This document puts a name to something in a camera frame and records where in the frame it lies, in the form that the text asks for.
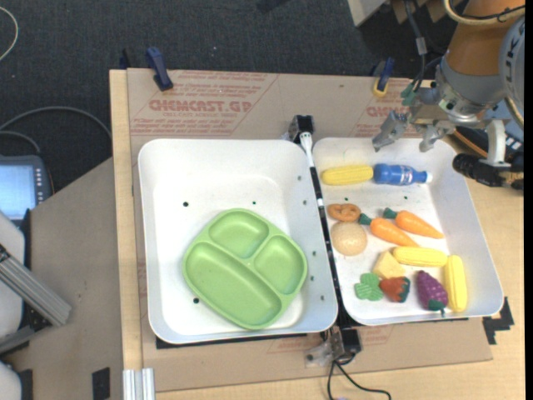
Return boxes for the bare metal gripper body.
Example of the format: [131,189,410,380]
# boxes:
[406,86,484,135]

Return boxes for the blue plastic bottle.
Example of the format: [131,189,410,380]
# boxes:
[372,163,434,187]

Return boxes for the yellow corn cob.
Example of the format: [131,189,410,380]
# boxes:
[321,164,375,186]
[392,246,449,268]
[443,254,468,313]

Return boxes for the orange carrot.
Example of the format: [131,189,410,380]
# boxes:
[358,212,419,248]
[382,207,446,240]

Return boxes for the brown pretzel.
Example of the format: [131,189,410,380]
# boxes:
[326,202,361,223]

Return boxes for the black and white thin rod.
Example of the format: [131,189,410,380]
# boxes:
[299,132,343,328]

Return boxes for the white plastic tray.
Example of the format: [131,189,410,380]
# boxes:
[311,136,505,327]
[137,137,339,344]

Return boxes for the beige round bread roll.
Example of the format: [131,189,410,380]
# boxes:
[331,221,368,257]

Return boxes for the brown cardboard board red print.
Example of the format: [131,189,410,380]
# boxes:
[126,67,494,393]

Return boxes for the yellow cheese wedge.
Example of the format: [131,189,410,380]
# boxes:
[371,250,406,280]

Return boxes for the purple grapes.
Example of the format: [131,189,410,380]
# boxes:
[416,269,450,317]

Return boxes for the red strawberry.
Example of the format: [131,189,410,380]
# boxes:
[378,276,411,303]

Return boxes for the green broccoli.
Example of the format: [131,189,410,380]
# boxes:
[354,272,384,302]

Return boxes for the green divided plate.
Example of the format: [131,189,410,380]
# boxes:
[182,207,309,331]

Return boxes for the black cylinder on white bracket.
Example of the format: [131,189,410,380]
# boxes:
[452,119,525,190]

